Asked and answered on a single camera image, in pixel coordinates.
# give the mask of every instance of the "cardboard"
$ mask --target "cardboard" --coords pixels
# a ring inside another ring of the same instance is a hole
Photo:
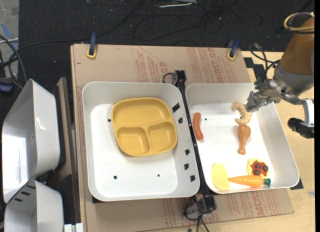
[[[163,75],[174,70],[186,71],[187,85],[249,83],[251,78],[242,52],[237,50],[236,59],[230,61],[226,58],[226,48],[98,45],[96,58],[89,59],[86,57],[88,47],[87,44],[71,47],[80,213],[84,230],[137,232],[177,228],[174,231],[186,231],[186,228],[179,230],[178,227],[190,227],[195,223],[183,216],[188,200],[185,198],[93,203],[88,188],[82,89],[94,81],[161,83]],[[206,224],[225,221],[237,221],[234,224],[238,224],[240,220],[266,219],[267,216],[294,211],[287,189],[217,195],[214,198],[217,210],[203,217]],[[227,227],[225,231],[235,230],[234,226],[230,230]],[[248,231],[248,228],[261,227],[252,227],[250,222],[239,230]]]

